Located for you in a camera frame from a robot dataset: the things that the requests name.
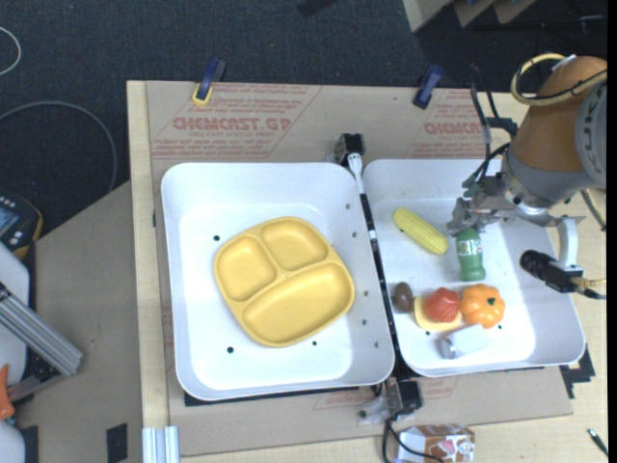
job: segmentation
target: yellow plate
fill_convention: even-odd
[[[257,342],[288,346],[346,314],[354,282],[324,236],[300,218],[269,220],[217,252],[214,276],[243,329]]]

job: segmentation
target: corn cob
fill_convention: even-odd
[[[396,209],[392,213],[392,219],[400,230],[427,251],[441,255],[447,250],[448,240],[446,236],[406,207]]]

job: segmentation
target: dark background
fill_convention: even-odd
[[[607,5],[538,0],[516,28],[493,9],[462,28],[447,6],[414,34],[402,0],[0,0],[0,26],[22,48],[0,75],[0,187],[42,212],[45,233],[128,180],[127,80],[200,81],[216,55],[228,82],[415,87],[439,64],[441,87],[466,88],[478,64],[489,89],[506,92],[518,65],[541,52],[607,59],[606,20],[579,20],[607,17]],[[15,56],[0,33],[0,70]],[[88,113],[28,106],[38,101]],[[89,114],[113,138],[115,178],[109,140]]]

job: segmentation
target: orange pumpkin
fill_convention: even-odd
[[[505,302],[494,286],[477,284],[463,290],[461,312],[469,324],[492,328],[503,319]]]

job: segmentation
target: cardboard box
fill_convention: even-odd
[[[400,434],[403,443],[418,453],[440,458],[444,463],[473,461],[475,434],[459,424],[416,425]],[[402,461],[429,463],[435,461],[400,448],[398,458]]]

